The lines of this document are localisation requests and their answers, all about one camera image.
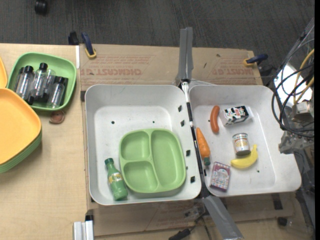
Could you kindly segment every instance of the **banana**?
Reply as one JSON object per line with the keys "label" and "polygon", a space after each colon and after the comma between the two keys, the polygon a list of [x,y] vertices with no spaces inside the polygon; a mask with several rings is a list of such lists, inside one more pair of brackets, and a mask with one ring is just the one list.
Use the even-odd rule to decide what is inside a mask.
{"label": "banana", "polygon": [[258,159],[257,145],[254,144],[251,153],[243,158],[236,158],[231,160],[233,167],[243,169],[253,165]]}

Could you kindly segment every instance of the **wooden table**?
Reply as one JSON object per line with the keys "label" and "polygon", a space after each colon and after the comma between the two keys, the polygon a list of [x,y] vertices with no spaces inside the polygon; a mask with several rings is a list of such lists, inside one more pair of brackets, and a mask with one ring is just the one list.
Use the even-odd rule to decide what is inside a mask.
{"label": "wooden table", "polygon": [[[23,53],[48,53],[76,65],[76,50],[71,45],[0,44],[0,56],[8,75]],[[37,112],[42,123],[40,146],[20,164],[0,174],[0,239],[71,240],[73,223],[84,221],[88,204],[80,80],[78,70],[77,84],[70,104],[65,109],[64,122],[51,124],[49,113]],[[301,217],[298,202],[293,200],[292,205],[295,215]],[[298,239],[279,229],[275,218],[237,222],[237,226],[247,240]],[[214,225],[208,223],[208,230],[212,239],[222,239]],[[168,229],[100,236],[96,239],[162,240],[177,232],[178,229]],[[205,227],[197,226],[188,239],[209,238]]]}

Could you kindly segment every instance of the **stack of plates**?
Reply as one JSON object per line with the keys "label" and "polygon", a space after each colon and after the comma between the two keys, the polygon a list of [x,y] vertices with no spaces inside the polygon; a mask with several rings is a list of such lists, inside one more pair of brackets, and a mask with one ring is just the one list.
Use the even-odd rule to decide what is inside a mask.
{"label": "stack of plates", "polygon": [[5,88],[7,76],[0,60],[0,173],[19,164],[42,139],[41,121],[14,91]]}

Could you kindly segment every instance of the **blue clamp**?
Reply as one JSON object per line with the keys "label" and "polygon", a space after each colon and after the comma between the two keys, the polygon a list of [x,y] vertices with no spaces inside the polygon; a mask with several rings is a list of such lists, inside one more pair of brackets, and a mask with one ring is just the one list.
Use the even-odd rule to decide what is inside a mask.
{"label": "blue clamp", "polygon": [[81,33],[83,42],[85,44],[85,53],[89,57],[89,59],[93,59],[97,56],[96,50],[92,47],[90,38],[87,34],[87,32],[82,32]]}
{"label": "blue clamp", "polygon": [[268,54],[260,54],[260,55],[257,55],[257,56],[254,56],[252,58],[249,58],[249,59],[245,59],[243,61],[243,64],[246,66],[246,67],[251,67],[254,65],[254,63],[256,63],[257,65],[259,65],[261,62],[265,61],[266,59],[268,59],[269,56]]}

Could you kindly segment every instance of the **can label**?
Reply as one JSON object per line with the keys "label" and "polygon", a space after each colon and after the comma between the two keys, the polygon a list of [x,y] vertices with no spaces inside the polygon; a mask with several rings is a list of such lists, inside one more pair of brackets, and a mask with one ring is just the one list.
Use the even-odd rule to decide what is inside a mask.
{"label": "can label", "polygon": [[108,183],[111,185],[112,183],[122,181],[123,179],[121,173],[115,172],[109,176]]}
{"label": "can label", "polygon": [[236,155],[248,155],[250,153],[250,145],[248,134],[238,133],[232,136],[233,146]]}

